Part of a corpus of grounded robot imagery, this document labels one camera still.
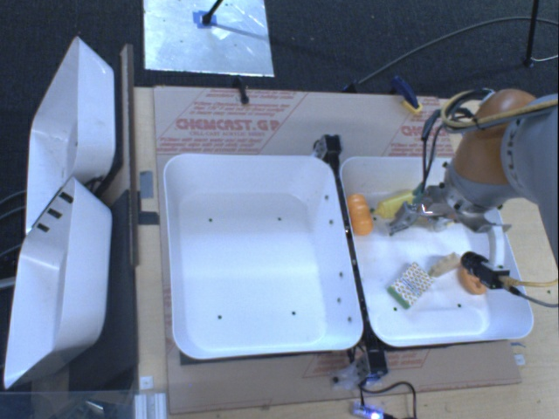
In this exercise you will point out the orange doughnut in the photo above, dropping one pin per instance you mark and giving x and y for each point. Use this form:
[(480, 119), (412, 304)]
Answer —
[(469, 285)]

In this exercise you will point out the thin black rod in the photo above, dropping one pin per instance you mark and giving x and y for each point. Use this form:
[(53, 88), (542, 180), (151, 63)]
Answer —
[(354, 260)]

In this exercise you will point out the white plastic tray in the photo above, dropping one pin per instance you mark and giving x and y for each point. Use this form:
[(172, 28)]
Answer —
[(441, 321), (253, 256)]

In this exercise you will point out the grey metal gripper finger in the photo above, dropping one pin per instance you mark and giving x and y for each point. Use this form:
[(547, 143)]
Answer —
[(402, 220), (430, 223)]

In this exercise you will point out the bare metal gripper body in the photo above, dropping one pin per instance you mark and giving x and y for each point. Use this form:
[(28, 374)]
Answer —
[(465, 215)]

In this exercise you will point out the beige toy biscuit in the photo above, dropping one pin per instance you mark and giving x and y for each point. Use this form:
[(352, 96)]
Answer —
[(444, 265)]

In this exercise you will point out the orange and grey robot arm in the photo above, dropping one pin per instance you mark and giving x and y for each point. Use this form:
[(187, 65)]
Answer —
[(519, 146)]

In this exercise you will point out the brown cardboard board red print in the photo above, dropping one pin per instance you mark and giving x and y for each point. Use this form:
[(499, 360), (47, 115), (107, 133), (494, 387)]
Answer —
[(358, 120)]

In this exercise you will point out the green and white patterned carton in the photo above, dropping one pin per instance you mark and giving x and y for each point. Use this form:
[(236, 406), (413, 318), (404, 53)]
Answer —
[(410, 285)]

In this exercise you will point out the orange ribbed toy bread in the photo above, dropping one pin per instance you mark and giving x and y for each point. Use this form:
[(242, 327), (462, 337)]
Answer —
[(360, 214)]

